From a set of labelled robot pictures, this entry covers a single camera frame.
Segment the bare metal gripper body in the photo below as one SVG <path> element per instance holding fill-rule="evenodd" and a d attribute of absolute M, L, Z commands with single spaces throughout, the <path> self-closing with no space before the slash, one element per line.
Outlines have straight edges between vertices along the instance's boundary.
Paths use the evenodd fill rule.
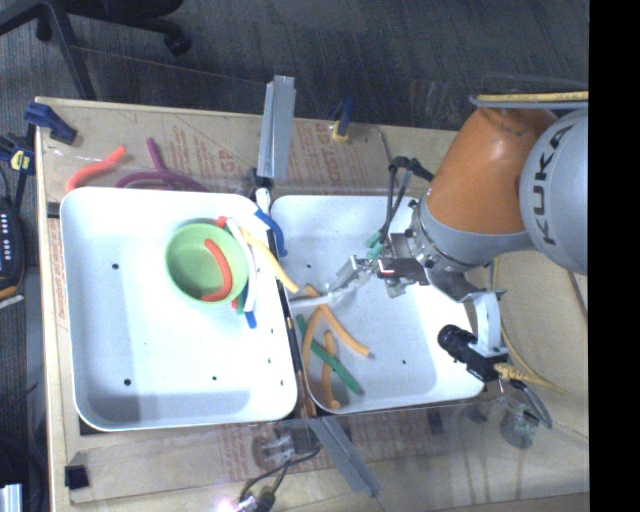
<path fill-rule="evenodd" d="M 415 229 L 390 233 L 375 258 L 375 276 L 389 298 L 399 298 L 414 284 L 442 289 L 448 274 L 429 242 Z"/>

